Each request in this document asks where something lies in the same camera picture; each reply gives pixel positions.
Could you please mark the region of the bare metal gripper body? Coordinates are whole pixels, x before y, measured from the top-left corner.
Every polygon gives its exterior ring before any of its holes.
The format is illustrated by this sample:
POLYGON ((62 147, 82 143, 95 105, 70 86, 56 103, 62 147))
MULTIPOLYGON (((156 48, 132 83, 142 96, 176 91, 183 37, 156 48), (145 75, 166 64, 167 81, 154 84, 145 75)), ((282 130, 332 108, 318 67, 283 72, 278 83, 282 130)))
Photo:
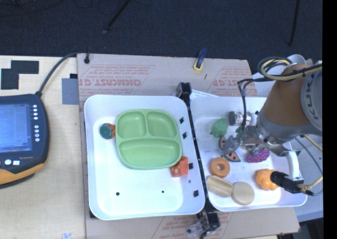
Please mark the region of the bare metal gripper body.
POLYGON ((256 126, 239 126, 236 138, 240 140, 240 146, 247 150, 249 145, 263 145, 263 150, 270 150, 271 145, 263 139, 256 126))

